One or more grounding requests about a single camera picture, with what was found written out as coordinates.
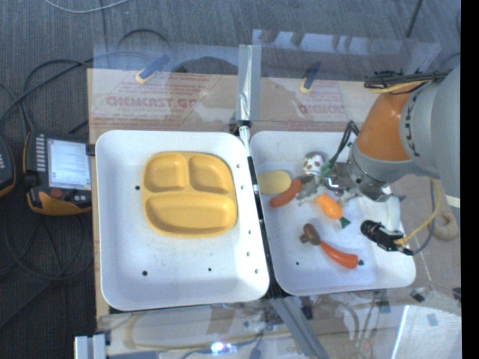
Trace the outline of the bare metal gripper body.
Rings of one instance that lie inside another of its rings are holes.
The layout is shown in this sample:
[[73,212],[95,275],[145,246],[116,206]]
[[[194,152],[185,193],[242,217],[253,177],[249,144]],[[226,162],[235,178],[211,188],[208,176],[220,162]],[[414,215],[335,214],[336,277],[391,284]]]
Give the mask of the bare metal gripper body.
[[386,202],[385,189],[406,174],[405,162],[327,162],[326,187],[362,195],[374,202]]

